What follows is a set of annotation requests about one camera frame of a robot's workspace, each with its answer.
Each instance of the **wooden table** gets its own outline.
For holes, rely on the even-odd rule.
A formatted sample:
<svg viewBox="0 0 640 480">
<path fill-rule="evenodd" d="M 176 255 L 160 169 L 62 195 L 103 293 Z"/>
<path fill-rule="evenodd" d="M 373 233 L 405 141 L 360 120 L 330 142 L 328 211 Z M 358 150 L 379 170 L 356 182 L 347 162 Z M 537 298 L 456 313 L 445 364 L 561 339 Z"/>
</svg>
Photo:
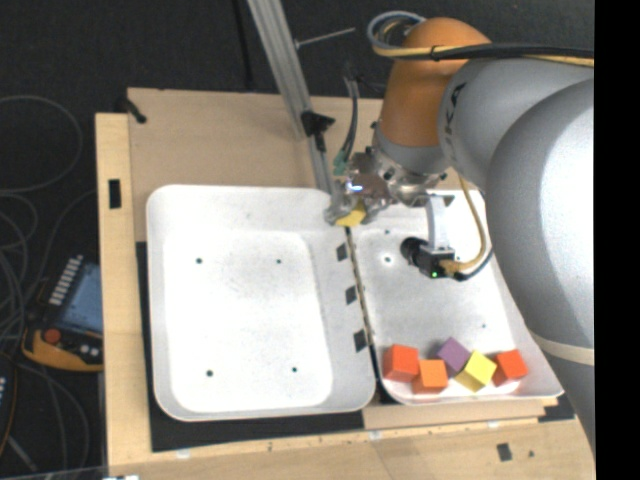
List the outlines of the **wooden table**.
<svg viewBox="0 0 640 480">
<path fill-rule="evenodd" d="M 96 115 L 100 261 L 105 330 L 106 441 L 110 473 L 141 478 L 562 478 L 595 467 L 578 421 L 539 423 L 555 399 L 475 401 L 363 410 L 357 432 L 153 452 L 148 417 L 135 243 L 145 240 L 149 194 L 169 183 L 314 186 L 306 143 L 296 141 L 282 98 L 130 89 L 146 116 Z M 336 118 L 328 158 L 350 119 L 346 98 L 312 98 Z M 355 151 L 371 140 L 379 100 L 360 103 Z M 443 188 L 451 188 L 446 182 Z M 120 202 L 110 198 L 119 186 Z M 511 460 L 497 446 L 507 445 Z"/>
</svg>

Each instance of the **emergency stop button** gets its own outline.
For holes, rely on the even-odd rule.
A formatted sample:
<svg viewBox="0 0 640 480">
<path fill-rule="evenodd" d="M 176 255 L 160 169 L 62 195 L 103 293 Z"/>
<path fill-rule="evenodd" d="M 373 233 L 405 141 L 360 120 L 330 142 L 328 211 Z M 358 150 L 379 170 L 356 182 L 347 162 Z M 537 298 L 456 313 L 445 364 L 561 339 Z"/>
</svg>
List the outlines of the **emergency stop button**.
<svg viewBox="0 0 640 480">
<path fill-rule="evenodd" d="M 44 341 L 49 343 L 49 345 L 57 345 L 62 339 L 62 333 L 55 328 L 50 328 L 44 331 L 43 335 Z"/>
</svg>

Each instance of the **cube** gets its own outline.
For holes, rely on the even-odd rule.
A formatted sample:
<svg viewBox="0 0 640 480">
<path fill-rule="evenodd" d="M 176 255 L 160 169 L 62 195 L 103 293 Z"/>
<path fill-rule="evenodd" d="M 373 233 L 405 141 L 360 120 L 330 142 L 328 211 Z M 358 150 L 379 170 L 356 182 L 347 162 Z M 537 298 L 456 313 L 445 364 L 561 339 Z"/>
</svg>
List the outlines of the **cube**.
<svg viewBox="0 0 640 480">
<path fill-rule="evenodd" d="M 500 352 L 496 354 L 494 361 L 498 365 L 493 374 L 493 383 L 496 386 L 520 380 L 529 373 L 518 349 Z"/>
<path fill-rule="evenodd" d="M 442 359 L 422 359 L 418 370 L 418 375 L 411 382 L 411 389 L 416 395 L 437 394 L 449 385 L 447 365 Z"/>
<path fill-rule="evenodd" d="M 393 344 L 384 353 L 383 377 L 398 382 L 411 382 L 418 375 L 418 349 Z"/>
<path fill-rule="evenodd" d="M 449 338 L 440 347 L 436 356 L 442 359 L 453 373 L 456 374 L 467 364 L 471 352 L 463 347 L 455 338 Z"/>
<path fill-rule="evenodd" d="M 487 356 L 474 350 L 467 364 L 454 378 L 475 393 L 491 382 L 497 367 L 498 365 Z"/>
</svg>

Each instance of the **purple cube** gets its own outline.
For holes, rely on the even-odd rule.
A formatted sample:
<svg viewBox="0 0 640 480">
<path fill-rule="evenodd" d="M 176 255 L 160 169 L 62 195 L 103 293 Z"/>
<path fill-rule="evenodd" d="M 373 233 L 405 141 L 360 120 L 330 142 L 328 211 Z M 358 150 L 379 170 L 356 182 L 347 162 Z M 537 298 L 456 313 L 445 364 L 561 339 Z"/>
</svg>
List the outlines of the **purple cube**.
<svg viewBox="0 0 640 480">
<path fill-rule="evenodd" d="M 457 373 L 467 364 L 469 357 L 471 357 L 471 352 L 464 348 L 455 338 L 449 338 L 440 347 L 437 356 Z"/>
</svg>

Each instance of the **white band on robot arm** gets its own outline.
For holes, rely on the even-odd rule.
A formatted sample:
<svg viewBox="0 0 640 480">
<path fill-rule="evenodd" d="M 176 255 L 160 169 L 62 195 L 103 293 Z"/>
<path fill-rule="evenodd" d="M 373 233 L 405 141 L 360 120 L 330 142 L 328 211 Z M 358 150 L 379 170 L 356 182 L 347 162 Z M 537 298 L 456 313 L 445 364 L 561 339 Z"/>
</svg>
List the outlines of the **white band on robot arm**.
<svg viewBox="0 0 640 480">
<path fill-rule="evenodd" d="M 574 363 L 595 366 L 595 349 L 565 345 L 541 338 L 531 331 L 529 333 L 538 346 L 548 354 Z"/>
</svg>

